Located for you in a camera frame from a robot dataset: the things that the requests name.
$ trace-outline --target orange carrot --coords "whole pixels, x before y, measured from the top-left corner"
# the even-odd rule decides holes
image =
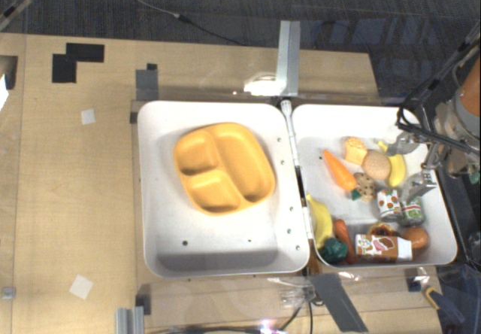
[[[354,175],[328,150],[324,150],[324,158],[328,163],[328,167],[331,170],[334,179],[339,187],[344,188],[346,191],[352,191],[356,188]]]
[[[351,238],[349,236],[349,231],[347,231],[346,222],[342,219],[337,219],[334,221],[334,234],[336,238],[347,244],[347,256],[346,262],[353,265],[357,258],[355,256],[354,246],[352,246]]]

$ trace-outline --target toy banana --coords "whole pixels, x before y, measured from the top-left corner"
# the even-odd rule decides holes
[[[386,152],[388,147],[383,143],[382,140],[377,142],[377,145]],[[397,187],[404,180],[406,176],[406,163],[402,155],[388,156],[389,162],[391,163],[391,174],[388,178],[388,184],[391,188]]]
[[[316,239],[316,248],[320,250],[324,246],[324,242],[332,236],[332,218],[329,210],[324,203],[317,202],[310,194],[306,196],[310,203],[314,217],[316,218],[316,231],[314,231],[314,238]]]

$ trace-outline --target white tape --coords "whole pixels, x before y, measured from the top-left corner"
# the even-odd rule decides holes
[[[92,289],[93,282],[82,275],[77,275],[74,283],[70,287],[70,292],[79,298],[86,299]]]
[[[0,111],[2,110],[5,102],[7,101],[8,91],[7,82],[5,81],[5,75],[0,78]]]
[[[86,109],[82,111],[82,124],[93,124],[95,122],[95,112],[93,109]]]

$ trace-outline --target wooden table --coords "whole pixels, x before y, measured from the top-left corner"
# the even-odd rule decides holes
[[[77,83],[52,83],[52,55],[65,53],[67,42],[104,44],[104,62],[79,62]],[[12,278],[17,295],[11,311],[2,305],[0,317],[11,314],[14,334],[111,333],[116,308],[133,307],[137,288],[152,278],[142,273],[135,247],[129,123],[135,70],[157,64],[161,90],[230,93],[241,91],[259,71],[274,73],[277,50],[2,34],[0,51],[18,55],[17,78],[24,79],[23,94],[16,99],[20,107],[23,99]],[[360,53],[301,51],[300,90],[377,96],[369,58]],[[89,109],[95,111],[95,123],[83,125],[81,112]],[[439,288],[434,269],[426,271],[429,284]],[[93,282],[86,299],[69,292],[77,275]],[[440,332],[436,312],[421,293],[406,291],[401,270],[362,276],[369,287],[353,282],[346,289],[371,332]],[[377,276],[388,282],[383,286]],[[151,327],[222,320],[241,324],[259,306],[273,319],[291,312],[279,306],[277,289],[266,282],[254,287],[250,279],[238,280],[239,298],[257,301],[238,314],[224,303],[229,294],[219,280],[205,280],[202,287],[187,280],[151,281],[157,297],[169,301],[162,314],[168,322],[150,316],[146,323]],[[315,332],[338,332],[325,308],[314,314]],[[289,332],[308,332],[306,311],[300,316]]]

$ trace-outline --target orange plate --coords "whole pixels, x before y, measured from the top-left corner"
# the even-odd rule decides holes
[[[256,137],[237,123],[184,135],[174,147],[174,163],[191,202],[210,215],[256,205],[272,195],[276,185]]]

